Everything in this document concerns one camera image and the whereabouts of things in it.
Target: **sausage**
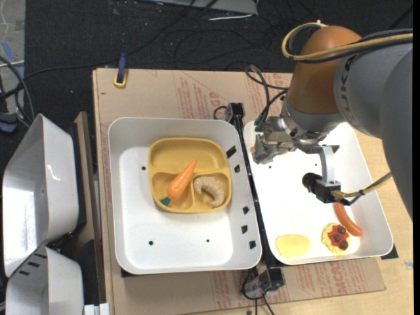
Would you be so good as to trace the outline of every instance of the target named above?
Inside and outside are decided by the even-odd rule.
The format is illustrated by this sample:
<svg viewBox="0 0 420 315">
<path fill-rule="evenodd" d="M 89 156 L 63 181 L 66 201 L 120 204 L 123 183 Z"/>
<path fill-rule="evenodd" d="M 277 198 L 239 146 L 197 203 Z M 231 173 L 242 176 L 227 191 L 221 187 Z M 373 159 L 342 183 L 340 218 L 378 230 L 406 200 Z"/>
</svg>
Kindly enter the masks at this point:
<svg viewBox="0 0 420 315">
<path fill-rule="evenodd" d="M 363 234 L 363 230 L 353 222 L 347 215 L 346 209 L 343 204 L 334 203 L 334 210 L 339 218 L 340 223 L 347 229 L 347 231 L 353 236 L 360 237 Z"/>
</svg>

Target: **yellow plate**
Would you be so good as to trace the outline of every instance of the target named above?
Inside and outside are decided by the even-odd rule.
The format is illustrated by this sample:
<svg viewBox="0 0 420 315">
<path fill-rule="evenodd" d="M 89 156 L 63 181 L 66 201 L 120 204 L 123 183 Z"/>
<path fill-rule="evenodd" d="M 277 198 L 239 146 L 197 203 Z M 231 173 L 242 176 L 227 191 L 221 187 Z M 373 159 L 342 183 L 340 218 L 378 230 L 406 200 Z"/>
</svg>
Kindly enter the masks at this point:
<svg viewBox="0 0 420 315">
<path fill-rule="evenodd" d="M 160 202 L 167 197 L 169 183 L 193 160 L 197 160 L 194 175 L 185 192 L 172 199 L 168 206 Z M 201 138 L 164 138 L 154 142 L 148 154 L 149 181 L 157 206 L 173 213 L 203 213 L 226 207 L 232 198 L 232 181 L 228 159 L 215 142 Z M 215 177 L 222 184 L 225 201 L 218 207 L 209 202 L 213 197 L 206 191 L 194 192 L 193 181 L 201 176 Z"/>
</svg>

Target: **black fabric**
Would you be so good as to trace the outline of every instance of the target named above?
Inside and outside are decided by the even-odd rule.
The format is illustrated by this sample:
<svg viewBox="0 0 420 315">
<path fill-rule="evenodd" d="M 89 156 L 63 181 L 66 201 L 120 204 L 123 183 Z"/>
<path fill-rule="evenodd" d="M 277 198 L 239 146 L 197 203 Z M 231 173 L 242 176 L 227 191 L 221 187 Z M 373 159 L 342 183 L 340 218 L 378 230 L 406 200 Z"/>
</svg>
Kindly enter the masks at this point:
<svg viewBox="0 0 420 315">
<path fill-rule="evenodd" d="M 248 62 L 266 72 L 292 72 L 294 65 L 281 54 L 281 42 L 295 26 L 320 19 L 362 36 L 392 25 L 412 28 L 412 10 L 406 13 L 412 4 L 413 0 L 261 0 L 260 17 L 210 21 L 226 13 L 200 14 L 199 9 L 144 1 L 26 0 L 26 76 L 91 65 L 53 69 L 26 81 L 37 113 L 61 128 L 67 129 L 80 111 L 88 113 L 95 154 L 92 70 L 104 62 L 115 67 L 122 52 L 134 52 L 128 68 L 243 70 Z M 21 126 L 12 136 L 0 133 L 2 173 L 25 131 Z"/>
</svg>

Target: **toy food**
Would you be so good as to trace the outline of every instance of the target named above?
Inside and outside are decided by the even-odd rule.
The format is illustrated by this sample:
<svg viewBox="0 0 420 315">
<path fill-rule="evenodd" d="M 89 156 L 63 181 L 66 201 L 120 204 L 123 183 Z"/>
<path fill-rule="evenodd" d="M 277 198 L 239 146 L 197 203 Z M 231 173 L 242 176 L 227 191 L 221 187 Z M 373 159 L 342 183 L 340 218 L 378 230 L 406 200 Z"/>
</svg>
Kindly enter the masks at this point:
<svg viewBox="0 0 420 315">
<path fill-rule="evenodd" d="M 329 223 L 322 230 L 322 243 L 332 253 L 343 254 L 350 246 L 350 234 L 343 225 Z"/>
<path fill-rule="evenodd" d="M 210 202 L 212 207 L 220 207 L 224 203 L 224 192 L 222 184 L 215 177 L 201 176 L 194 180 L 194 190 L 197 194 L 201 194 L 205 190 L 212 195 L 213 201 Z"/>
<path fill-rule="evenodd" d="M 353 222 L 347 215 L 346 209 L 343 204 L 334 203 L 334 210 L 337 217 L 342 225 L 347 229 L 353 236 L 359 237 L 363 234 L 363 230 Z"/>
<path fill-rule="evenodd" d="M 196 167 L 197 160 L 191 161 L 169 184 L 167 189 L 167 197 L 161 199 L 160 202 L 164 205 L 168 205 L 171 200 L 180 198 L 186 187 L 190 183 L 192 175 L 194 174 L 194 168 Z"/>
<path fill-rule="evenodd" d="M 283 258 L 294 258 L 309 252 L 309 238 L 300 234 L 284 234 L 276 238 L 276 247 Z"/>
</svg>

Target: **toy carrot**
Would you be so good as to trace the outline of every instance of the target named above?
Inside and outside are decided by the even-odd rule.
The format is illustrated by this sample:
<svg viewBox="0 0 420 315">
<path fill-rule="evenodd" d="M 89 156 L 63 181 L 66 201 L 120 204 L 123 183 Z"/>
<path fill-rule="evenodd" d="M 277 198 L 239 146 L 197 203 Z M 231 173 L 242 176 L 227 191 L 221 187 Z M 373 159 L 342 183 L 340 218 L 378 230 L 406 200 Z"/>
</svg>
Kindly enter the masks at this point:
<svg viewBox="0 0 420 315">
<path fill-rule="evenodd" d="M 169 184 L 167 189 L 167 197 L 160 200 L 160 202 L 168 206 L 171 200 L 180 198 L 182 193 L 185 191 L 188 183 L 194 174 L 194 168 L 196 167 L 197 160 L 191 161 L 178 175 L 175 177 L 172 182 Z"/>
</svg>

